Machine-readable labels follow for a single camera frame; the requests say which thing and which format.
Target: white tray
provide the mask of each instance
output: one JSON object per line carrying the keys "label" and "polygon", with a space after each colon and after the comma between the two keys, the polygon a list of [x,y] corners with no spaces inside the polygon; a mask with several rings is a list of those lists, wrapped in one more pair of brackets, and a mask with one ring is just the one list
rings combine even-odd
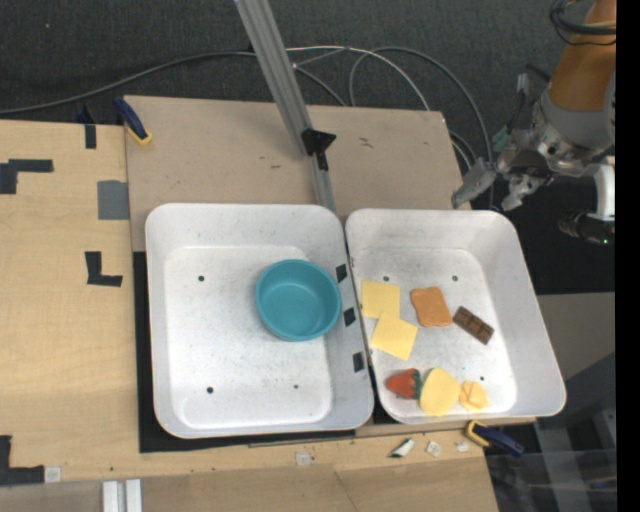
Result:
{"label": "white tray", "polygon": [[[282,341],[262,325],[258,276],[311,261],[357,309],[338,218],[320,206],[166,204],[146,222],[154,409],[182,438],[347,430],[373,410],[365,345],[343,315],[325,336]],[[346,274],[337,274],[343,266]]]}
{"label": "white tray", "polygon": [[[565,403],[565,387],[520,242],[513,225],[489,211],[359,210],[346,223],[359,299],[363,280],[400,286],[400,316],[418,326],[410,359],[371,351],[384,409],[402,423],[550,416]],[[411,304],[413,288],[440,287],[451,315],[459,306],[491,325],[487,345],[453,324],[421,327]],[[367,339],[376,320],[363,318]],[[456,404],[443,417],[427,417],[416,400],[386,389],[392,374],[433,367],[462,383],[480,382],[489,407],[470,414]]]}

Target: wooden table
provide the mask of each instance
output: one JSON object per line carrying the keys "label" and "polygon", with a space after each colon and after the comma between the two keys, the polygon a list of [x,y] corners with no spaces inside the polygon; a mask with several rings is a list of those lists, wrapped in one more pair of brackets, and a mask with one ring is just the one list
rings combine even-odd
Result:
{"label": "wooden table", "polygon": [[[168,100],[154,101],[158,105],[171,103]],[[360,429],[350,440],[139,453],[132,251],[144,250],[143,239],[140,238],[141,223],[145,212],[150,211],[154,204],[161,204],[168,199],[167,188],[162,185],[162,173],[170,170],[173,164],[172,161],[166,161],[166,151],[163,156],[163,150],[167,148],[162,143],[167,142],[165,136],[168,132],[161,126],[162,123],[154,124],[152,115],[144,115],[145,109],[153,110],[152,104],[144,98],[133,98],[131,102],[142,112],[142,118],[150,121],[148,128],[152,133],[154,130],[156,132],[149,148],[131,146],[126,142],[123,128],[118,126],[97,126],[97,147],[88,149],[82,125],[0,122],[0,162],[5,163],[9,159],[51,159],[54,165],[52,173],[19,173],[17,193],[0,195],[0,435],[13,436],[11,466],[42,464],[58,467],[63,482],[144,477],[148,479],[145,480],[148,482],[146,488],[154,489],[155,485],[156,491],[152,496],[158,497],[163,495],[162,489],[171,488],[171,483],[166,478],[154,480],[152,477],[183,475],[182,478],[194,478],[193,475],[200,475],[204,478],[212,470],[215,470],[215,475],[227,471],[250,471],[254,481],[258,479],[268,487],[278,474],[290,478],[286,471],[297,469],[296,452],[306,451],[313,455],[314,471],[322,472],[322,468],[325,468],[327,474],[333,475],[330,477],[333,482],[331,485],[336,483],[335,475],[339,476],[342,487],[352,485],[349,491],[352,500],[363,492],[362,487],[353,487],[364,478],[360,471],[373,471],[360,482],[366,488],[371,487],[376,478],[397,479],[398,473],[393,468],[409,465],[413,469],[404,471],[409,471],[407,475],[413,475],[411,478],[415,480],[406,476],[403,481],[413,482],[414,491],[418,489],[418,492],[445,500],[444,503],[447,499],[453,499],[451,493],[454,482],[457,482],[456,485],[465,488],[464,493],[455,494],[455,502],[461,508],[496,510],[483,452],[471,443],[467,452],[457,451],[455,443],[464,440],[459,428],[416,432],[415,427],[407,429],[406,426],[398,426],[394,430],[393,427],[369,425]],[[214,103],[207,103],[207,108],[213,111],[217,109],[219,116],[228,115],[228,112],[220,114],[221,102]],[[193,103],[191,106],[198,109],[204,104]],[[229,106],[232,111],[237,107],[245,108],[247,104]],[[253,111],[257,113],[257,118],[262,116],[268,124],[273,125],[278,120],[274,105],[257,105]],[[314,122],[316,119],[324,121],[322,124],[325,126],[317,124],[319,129],[330,131],[331,126],[328,125],[333,122],[338,132],[342,130],[346,133],[356,126],[347,122],[348,119],[335,109],[313,107],[311,112]],[[344,170],[336,171],[333,181],[339,213],[344,216],[360,205],[385,206],[387,196],[372,192],[374,189],[370,186],[368,189],[359,189],[364,190],[364,196],[360,196],[360,199],[358,194],[348,193],[349,180],[361,181],[363,178],[359,173],[367,169],[374,172],[372,166],[383,158],[381,154],[385,140],[395,144],[395,151],[385,152],[385,165],[397,167],[398,175],[401,175],[402,160],[398,159],[398,154],[403,153],[405,160],[413,162],[411,165],[419,164],[420,175],[424,173],[424,178],[417,175],[420,183],[424,181],[424,188],[420,185],[420,194],[410,196],[415,199],[407,207],[413,207],[417,201],[424,201],[423,204],[428,206],[427,197],[437,198],[433,203],[436,205],[434,208],[448,207],[445,203],[448,204],[450,192],[460,183],[460,176],[447,142],[445,123],[439,113],[391,111],[384,114],[372,109],[352,109],[344,115],[347,114],[356,116],[359,123],[364,123],[359,126],[367,126],[368,131],[360,135],[352,133],[350,142],[345,142],[343,146],[336,145],[335,152],[330,154],[332,169]],[[422,152],[408,155],[406,141],[387,138],[398,122],[407,119],[414,119],[414,122],[426,126],[426,133],[431,134],[430,138],[424,139],[423,132],[417,139],[412,139],[411,144],[420,146]],[[204,134],[209,137],[205,137],[206,140],[215,138],[211,131],[226,133],[221,128],[224,123],[219,121],[220,118],[208,128],[209,132]],[[260,162],[263,160],[260,157],[265,157],[267,167],[262,171],[285,173],[279,176],[284,176],[284,181],[291,186],[287,173],[298,172],[295,166],[299,160],[297,157],[287,157],[288,149],[278,149],[286,144],[284,129],[280,135],[274,135],[273,131],[260,134],[266,139],[261,139],[258,148],[270,148],[271,153],[238,155],[237,161],[228,160],[228,155],[218,154],[222,160],[215,165],[209,161],[208,165],[226,169],[225,173],[233,171],[242,176],[243,166],[255,169],[254,160]],[[272,139],[278,140],[280,146],[270,146]],[[189,140],[186,143],[185,139],[173,139],[169,152],[183,164],[182,168],[173,167],[173,170],[186,173],[185,176],[190,169],[207,163],[207,151],[215,150],[212,144],[205,144],[203,147],[208,149],[195,152],[193,147],[197,145],[197,139]],[[380,141],[380,153],[375,153],[372,141]],[[352,149],[355,146],[370,160],[364,165],[349,167],[347,163],[353,159]],[[180,147],[183,148],[182,154],[176,154],[176,148]],[[256,150],[255,141],[252,148]],[[153,179],[148,175],[145,177],[147,168],[144,170],[140,167],[139,160],[145,155],[144,152],[147,161],[152,155],[151,161],[164,158],[167,163],[163,168],[156,167],[158,176]],[[291,165],[283,164],[278,157],[291,162]],[[242,165],[229,167],[238,162]],[[273,168],[276,164],[282,167]],[[132,178],[133,168],[137,170]],[[418,171],[407,172],[416,176]],[[224,202],[233,202],[242,199],[243,191],[249,191],[246,202],[259,200],[251,192],[253,188],[246,184],[237,187],[229,184],[228,180],[220,183],[227,183],[226,187],[231,189],[220,191],[218,188],[216,195],[210,193],[213,187],[209,187],[203,195],[196,197],[185,192],[184,182],[178,183],[180,178],[176,174],[167,173],[164,176],[167,180],[174,180],[170,186],[182,189],[182,195],[172,196],[171,200],[187,198],[190,201],[216,202],[221,200],[220,194],[224,193],[227,194]],[[192,190],[201,189],[198,179],[189,185]],[[131,221],[98,218],[97,183],[109,180],[129,182]],[[396,193],[402,195],[403,185],[399,185],[395,178],[393,181],[396,183]],[[298,175],[296,183],[303,196],[290,195],[291,189],[288,192],[278,189],[279,192],[265,202],[281,201],[282,193],[289,194],[287,197],[293,198],[293,202],[312,202],[312,189],[308,185],[310,178]],[[434,183],[440,183],[438,190],[446,193],[436,194]],[[417,190],[415,183],[409,188]],[[102,272],[123,276],[122,285],[88,285],[86,251],[100,251]],[[416,449],[403,459],[387,457],[408,437],[416,440]],[[430,440],[442,446],[442,453],[437,459],[425,452]],[[275,468],[284,473],[274,473]],[[15,499],[18,494],[13,493],[12,496]],[[371,501],[371,496],[371,492],[360,496],[363,506]]]}

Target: brown chocolate piece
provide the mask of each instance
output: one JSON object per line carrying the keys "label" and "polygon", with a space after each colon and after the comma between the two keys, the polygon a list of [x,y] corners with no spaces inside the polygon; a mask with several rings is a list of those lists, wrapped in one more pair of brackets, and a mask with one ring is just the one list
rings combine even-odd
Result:
{"label": "brown chocolate piece", "polygon": [[456,311],[456,314],[453,316],[453,322],[485,345],[489,343],[493,335],[493,327],[483,322],[463,306],[460,306],[458,311]]}

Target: teal bowl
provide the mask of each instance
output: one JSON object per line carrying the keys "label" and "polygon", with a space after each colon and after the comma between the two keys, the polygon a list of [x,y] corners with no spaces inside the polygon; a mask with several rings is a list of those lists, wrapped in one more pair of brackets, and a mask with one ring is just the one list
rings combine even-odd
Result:
{"label": "teal bowl", "polygon": [[340,316],[340,292],[323,269],[304,260],[283,260],[265,269],[256,285],[264,326],[287,341],[329,332]]}

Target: gray tape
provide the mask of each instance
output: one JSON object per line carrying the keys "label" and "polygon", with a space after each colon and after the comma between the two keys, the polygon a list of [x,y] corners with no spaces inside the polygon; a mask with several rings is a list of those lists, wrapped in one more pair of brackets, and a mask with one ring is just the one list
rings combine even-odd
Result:
{"label": "gray tape", "polygon": [[98,219],[129,219],[129,185],[117,180],[98,182]]}

